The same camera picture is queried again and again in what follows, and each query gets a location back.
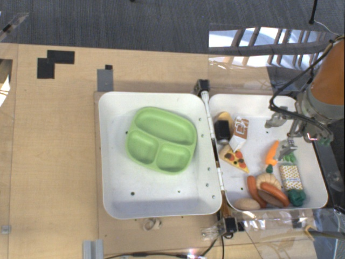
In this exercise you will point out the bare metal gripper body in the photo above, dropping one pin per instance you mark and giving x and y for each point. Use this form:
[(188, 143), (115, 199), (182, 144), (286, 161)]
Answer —
[(298, 125)]

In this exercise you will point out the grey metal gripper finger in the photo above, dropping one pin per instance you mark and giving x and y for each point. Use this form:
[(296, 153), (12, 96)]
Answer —
[(275, 121), (287, 148)]

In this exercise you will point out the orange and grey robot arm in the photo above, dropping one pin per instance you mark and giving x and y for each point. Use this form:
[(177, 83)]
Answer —
[(329, 71)]

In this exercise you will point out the light green toy vegetable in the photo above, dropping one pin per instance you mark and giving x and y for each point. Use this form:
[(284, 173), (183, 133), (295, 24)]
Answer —
[(290, 158)]

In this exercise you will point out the orange carrot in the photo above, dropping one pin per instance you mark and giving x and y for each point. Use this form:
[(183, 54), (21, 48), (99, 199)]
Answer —
[(272, 152)]

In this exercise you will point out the small dark green toy piece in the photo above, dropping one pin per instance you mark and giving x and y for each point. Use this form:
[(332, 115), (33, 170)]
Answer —
[(269, 169)]

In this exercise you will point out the yellow patterned packet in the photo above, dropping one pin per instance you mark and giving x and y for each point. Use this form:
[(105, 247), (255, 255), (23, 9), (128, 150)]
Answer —
[(291, 177)]

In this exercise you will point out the white plastic tray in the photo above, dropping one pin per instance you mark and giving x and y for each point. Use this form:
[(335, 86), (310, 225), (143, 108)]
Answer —
[(151, 193), (258, 144)]

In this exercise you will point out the beige croissant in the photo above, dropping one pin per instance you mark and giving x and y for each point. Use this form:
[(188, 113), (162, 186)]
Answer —
[(268, 179)]

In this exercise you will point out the white and brown carton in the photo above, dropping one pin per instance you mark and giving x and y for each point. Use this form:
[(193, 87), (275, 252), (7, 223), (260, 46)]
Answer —
[(240, 136)]

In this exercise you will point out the orange sausage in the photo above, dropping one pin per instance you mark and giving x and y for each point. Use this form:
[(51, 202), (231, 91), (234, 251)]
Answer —
[(253, 189), (275, 192)]

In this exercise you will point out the green broccoli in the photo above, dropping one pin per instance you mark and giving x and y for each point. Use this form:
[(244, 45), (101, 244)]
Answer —
[(296, 197)]

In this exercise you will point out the tan toy bread slice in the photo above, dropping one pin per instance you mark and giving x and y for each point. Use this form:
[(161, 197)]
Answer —
[(225, 116)]

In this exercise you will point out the yellow pizza slice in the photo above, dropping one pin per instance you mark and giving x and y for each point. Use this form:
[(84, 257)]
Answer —
[(235, 159)]

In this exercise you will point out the brown round biscuit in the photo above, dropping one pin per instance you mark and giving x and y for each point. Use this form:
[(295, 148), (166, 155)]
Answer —
[(269, 199)]

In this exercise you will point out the small black can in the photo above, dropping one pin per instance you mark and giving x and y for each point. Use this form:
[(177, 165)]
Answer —
[(222, 131)]

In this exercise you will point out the thin black and white rod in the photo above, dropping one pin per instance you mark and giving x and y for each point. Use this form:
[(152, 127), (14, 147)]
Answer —
[(209, 117)]

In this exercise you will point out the beige bread roll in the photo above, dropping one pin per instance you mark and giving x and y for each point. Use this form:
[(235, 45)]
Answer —
[(246, 204)]

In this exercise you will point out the green divided plate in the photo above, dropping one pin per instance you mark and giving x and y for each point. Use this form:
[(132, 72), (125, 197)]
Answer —
[(161, 139)]

